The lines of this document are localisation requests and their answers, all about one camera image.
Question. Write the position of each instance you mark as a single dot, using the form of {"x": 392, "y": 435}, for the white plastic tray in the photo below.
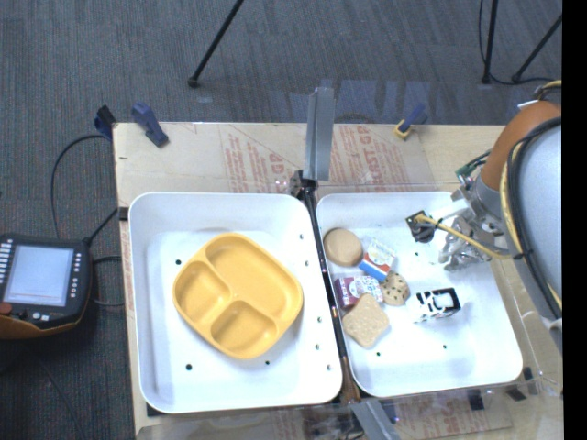
{"x": 435, "y": 360}
{"x": 165, "y": 337}

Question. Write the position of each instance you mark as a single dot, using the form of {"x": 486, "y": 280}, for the white blue red carton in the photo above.
{"x": 379, "y": 261}

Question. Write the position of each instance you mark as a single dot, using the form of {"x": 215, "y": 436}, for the tan toast slice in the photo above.
{"x": 365, "y": 320}

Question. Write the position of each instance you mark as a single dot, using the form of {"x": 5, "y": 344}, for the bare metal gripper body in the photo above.
{"x": 479, "y": 227}

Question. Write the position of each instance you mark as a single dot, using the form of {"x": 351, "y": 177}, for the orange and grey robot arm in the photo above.
{"x": 536, "y": 190}

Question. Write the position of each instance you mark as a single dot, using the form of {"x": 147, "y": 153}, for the yellow divided plate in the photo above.
{"x": 238, "y": 293}

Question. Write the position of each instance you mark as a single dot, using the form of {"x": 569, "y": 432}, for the chocolate chip biscuit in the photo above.
{"x": 395, "y": 289}

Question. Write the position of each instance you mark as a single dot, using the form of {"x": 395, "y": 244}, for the maroon and white carton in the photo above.
{"x": 356, "y": 290}

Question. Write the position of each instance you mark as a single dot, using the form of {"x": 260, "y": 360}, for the brown cardboard board red print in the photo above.
{"x": 192, "y": 163}

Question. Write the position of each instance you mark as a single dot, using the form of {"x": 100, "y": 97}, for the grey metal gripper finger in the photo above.
{"x": 448, "y": 250}
{"x": 470, "y": 258}

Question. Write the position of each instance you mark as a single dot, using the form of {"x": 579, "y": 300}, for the tan round bread bun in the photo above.
{"x": 343, "y": 247}

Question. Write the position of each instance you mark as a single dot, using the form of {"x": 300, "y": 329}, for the black and white carton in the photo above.
{"x": 436, "y": 305}

